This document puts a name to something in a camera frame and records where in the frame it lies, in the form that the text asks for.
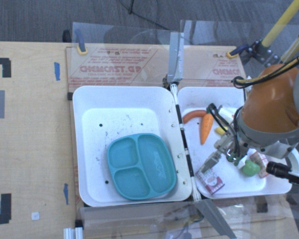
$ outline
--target gray floor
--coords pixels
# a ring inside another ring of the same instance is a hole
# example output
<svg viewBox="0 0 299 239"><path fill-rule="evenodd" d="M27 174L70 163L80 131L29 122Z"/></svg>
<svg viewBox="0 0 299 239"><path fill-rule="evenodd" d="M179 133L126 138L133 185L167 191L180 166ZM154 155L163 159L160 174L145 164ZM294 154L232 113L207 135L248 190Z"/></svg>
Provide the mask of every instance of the gray floor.
<svg viewBox="0 0 299 239"><path fill-rule="evenodd" d="M62 42L74 22L179 31L181 20L198 20L217 26L217 43L200 41L203 28L196 44L238 46L264 38L293 0L135 0L129 14L130 1L0 0L0 41ZM242 34L241 28L248 31ZM285 29L272 45L278 55L299 34L299 11ZM257 76L263 67L256 67L247 65L247 73ZM299 224L299 187L293 187L290 202Z"/></svg>

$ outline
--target white tray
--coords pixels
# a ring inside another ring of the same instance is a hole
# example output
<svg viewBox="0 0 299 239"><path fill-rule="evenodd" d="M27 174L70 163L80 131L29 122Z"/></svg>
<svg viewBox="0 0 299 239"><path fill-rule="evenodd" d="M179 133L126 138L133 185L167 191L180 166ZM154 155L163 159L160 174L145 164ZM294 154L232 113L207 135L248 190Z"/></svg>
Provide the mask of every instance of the white tray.
<svg viewBox="0 0 299 239"><path fill-rule="evenodd" d="M178 102L181 114L196 109L206 109L210 103L216 107L222 105L228 108L239 108L244 103L243 91L233 87L185 87L178 92ZM190 120L184 125L186 141L192 161L194 173L202 166L206 158L214 152L214 143L220 136L215 132L218 126L216 122L206 140L201 145L199 141L199 118ZM267 157L268 161L286 164L284 159ZM211 195L203 184L196 179L199 192L207 198L234 198L257 195L284 194L292 185L286 179L277 178L273 175L261 179L258 175L247 177L242 174L232 163L228 162L223 155L213 170L223 180L225 186Z"/></svg>
<svg viewBox="0 0 299 239"><path fill-rule="evenodd" d="M79 192L89 206L183 201L192 184L172 94L162 87L84 86L73 95ZM116 190L107 165L109 144L135 133L154 133L166 143L177 170L167 194L128 200Z"/></svg>

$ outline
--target teal plate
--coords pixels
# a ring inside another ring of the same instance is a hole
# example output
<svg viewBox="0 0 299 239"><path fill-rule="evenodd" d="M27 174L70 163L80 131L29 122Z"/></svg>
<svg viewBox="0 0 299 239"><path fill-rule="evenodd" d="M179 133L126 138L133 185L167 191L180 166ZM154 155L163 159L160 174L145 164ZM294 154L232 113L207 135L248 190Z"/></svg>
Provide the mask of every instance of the teal plate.
<svg viewBox="0 0 299 239"><path fill-rule="evenodd" d="M131 200L168 193L177 176L165 142L152 133L139 133L113 141L107 161L117 191Z"/></svg>

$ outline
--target wooden table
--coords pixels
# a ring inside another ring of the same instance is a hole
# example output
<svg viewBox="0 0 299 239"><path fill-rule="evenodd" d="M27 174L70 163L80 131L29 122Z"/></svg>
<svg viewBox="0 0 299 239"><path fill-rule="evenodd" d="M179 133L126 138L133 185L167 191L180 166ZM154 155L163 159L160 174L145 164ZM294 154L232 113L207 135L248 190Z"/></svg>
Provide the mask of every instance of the wooden table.
<svg viewBox="0 0 299 239"><path fill-rule="evenodd" d="M0 118L0 205L9 204L1 203L2 195L11 196L11 217L0 224L1 239L63 238L63 229L75 226L67 47L71 44L0 42L0 58L11 61L11 77L2 77L0 65L0 92L4 92L4 116ZM58 66L59 80L55 74ZM233 208L231 202L219 200L216 204L238 238L299 238L284 196L268 199L280 211L273 208L268 214L235 215L237 207ZM193 238L226 238L218 236L208 223L192 229L197 229L192 230ZM86 229L86 234L89 232L88 238L97 238L91 235L93 230ZM139 233L145 234L143 238L164 238L160 233ZM126 236L121 233L123 238L141 238L131 234L135 232L126 231Z"/></svg>

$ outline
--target toy carrot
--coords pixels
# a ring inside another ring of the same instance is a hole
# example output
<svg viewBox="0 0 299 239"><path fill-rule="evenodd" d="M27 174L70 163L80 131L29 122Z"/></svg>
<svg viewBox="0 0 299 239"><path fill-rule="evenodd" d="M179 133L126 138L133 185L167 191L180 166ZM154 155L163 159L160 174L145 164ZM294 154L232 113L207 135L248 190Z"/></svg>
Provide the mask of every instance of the toy carrot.
<svg viewBox="0 0 299 239"><path fill-rule="evenodd" d="M209 135L209 132L213 126L213 122L214 122L214 117L210 113L207 113L202 118L202 121L200 124L200 143L201 144L205 143L205 141Z"/></svg>
<svg viewBox="0 0 299 239"><path fill-rule="evenodd" d="M185 116L183 117L183 123L187 123L189 122L192 118L197 118L197 117L203 117L207 114L206 110L194 110L191 111L187 114L185 114Z"/></svg>

